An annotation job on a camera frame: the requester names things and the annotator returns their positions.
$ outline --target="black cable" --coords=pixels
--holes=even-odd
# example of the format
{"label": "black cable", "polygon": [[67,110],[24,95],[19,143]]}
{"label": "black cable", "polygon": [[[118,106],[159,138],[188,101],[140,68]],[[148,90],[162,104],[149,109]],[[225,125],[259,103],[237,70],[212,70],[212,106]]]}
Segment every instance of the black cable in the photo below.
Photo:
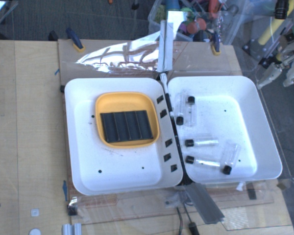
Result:
{"label": "black cable", "polygon": [[183,203],[183,206],[184,206],[184,210],[185,210],[185,212],[186,212],[186,214],[188,216],[188,219],[190,220],[190,223],[188,224],[188,229],[190,230],[192,235],[200,235],[199,231],[197,229],[196,223],[191,220],[191,217],[190,217],[190,215],[189,215],[189,213],[188,213],[188,211],[186,209],[185,202]]}
{"label": "black cable", "polygon": [[182,235],[182,230],[183,230],[183,219],[182,219],[182,215],[181,215],[181,212],[179,210],[178,207],[176,207],[176,210],[177,210],[177,214],[178,214],[178,217],[180,219],[180,227],[178,229],[178,235]]}
{"label": "black cable", "polygon": [[190,217],[190,215],[189,215],[189,213],[188,213],[188,211],[186,209],[185,203],[183,203],[183,207],[184,207],[184,210],[185,210],[185,212],[186,212],[186,214],[188,216],[188,219],[190,220],[190,222],[192,222],[191,217]]}

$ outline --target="wooden board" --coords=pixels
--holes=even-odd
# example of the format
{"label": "wooden board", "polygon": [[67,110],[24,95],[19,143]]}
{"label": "wooden board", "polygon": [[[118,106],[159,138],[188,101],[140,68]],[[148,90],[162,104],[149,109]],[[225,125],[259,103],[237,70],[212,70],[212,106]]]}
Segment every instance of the wooden board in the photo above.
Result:
{"label": "wooden board", "polygon": [[[15,42],[20,234],[69,223],[67,161],[56,42]],[[39,216],[31,217],[31,209]]]}
{"label": "wooden board", "polygon": [[0,234],[19,234],[19,182],[13,41],[0,41]]}

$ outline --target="wooden table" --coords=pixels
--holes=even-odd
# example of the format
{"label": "wooden table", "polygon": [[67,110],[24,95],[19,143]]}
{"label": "wooden table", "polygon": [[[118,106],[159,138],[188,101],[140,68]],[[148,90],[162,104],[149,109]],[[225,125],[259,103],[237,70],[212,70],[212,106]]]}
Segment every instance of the wooden table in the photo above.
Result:
{"label": "wooden table", "polygon": [[[230,65],[239,68],[233,47],[224,49]],[[44,235],[61,234],[62,225],[71,222],[62,189],[68,171],[58,69],[56,42],[0,41],[0,234],[25,235],[33,228]],[[282,192],[275,180],[267,183],[272,203],[222,210],[226,218],[241,219],[246,229],[236,230],[230,219],[227,224],[200,225],[200,234],[293,235]],[[38,216],[31,213],[35,209]],[[82,230],[83,235],[148,234],[140,223],[162,226],[161,234],[174,235],[179,220],[169,215],[83,225]]]}

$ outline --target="black cap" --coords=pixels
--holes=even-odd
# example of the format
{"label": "black cap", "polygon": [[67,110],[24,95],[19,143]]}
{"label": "black cap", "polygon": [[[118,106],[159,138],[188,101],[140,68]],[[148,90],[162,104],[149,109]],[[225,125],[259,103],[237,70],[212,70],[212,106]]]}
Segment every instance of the black cap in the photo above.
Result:
{"label": "black cap", "polygon": [[225,175],[230,175],[231,170],[232,170],[232,167],[229,166],[229,165],[226,165],[226,166],[224,166],[222,172],[223,172]]}
{"label": "black cap", "polygon": [[186,139],[185,140],[185,146],[186,147],[192,147],[192,146],[194,146],[194,140],[193,139]]}
{"label": "black cap", "polygon": [[193,96],[189,96],[189,97],[187,98],[187,102],[188,102],[189,104],[195,104],[195,98],[194,98]]}
{"label": "black cap", "polygon": [[183,123],[184,123],[184,118],[183,117],[179,116],[179,117],[176,118],[176,124],[177,125],[183,125]]}
{"label": "black cap", "polygon": [[188,164],[193,164],[195,161],[195,158],[193,156],[187,156],[185,159],[185,162]]}

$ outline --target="small glass vial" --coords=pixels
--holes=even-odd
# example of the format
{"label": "small glass vial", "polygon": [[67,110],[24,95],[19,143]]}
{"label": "small glass vial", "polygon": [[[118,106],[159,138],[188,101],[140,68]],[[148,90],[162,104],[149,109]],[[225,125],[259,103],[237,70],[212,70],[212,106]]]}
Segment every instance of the small glass vial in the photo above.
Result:
{"label": "small glass vial", "polygon": [[186,101],[186,126],[194,127],[196,125],[196,105],[195,97],[189,96]]}
{"label": "small glass vial", "polygon": [[219,140],[214,137],[186,139],[185,140],[186,147],[215,146],[218,144],[219,144]]}
{"label": "small glass vial", "polygon": [[177,125],[184,124],[184,111],[185,111],[185,93],[182,92],[179,95],[178,106],[177,106],[177,117],[176,117]]}
{"label": "small glass vial", "polygon": [[240,150],[241,146],[239,144],[227,142],[221,158],[222,172],[225,175],[230,175],[232,168],[236,164]]}
{"label": "small glass vial", "polygon": [[185,162],[188,164],[192,164],[198,167],[211,167],[211,168],[220,168],[220,162],[217,160],[212,159],[205,159],[205,158],[195,158],[193,156],[187,156]]}

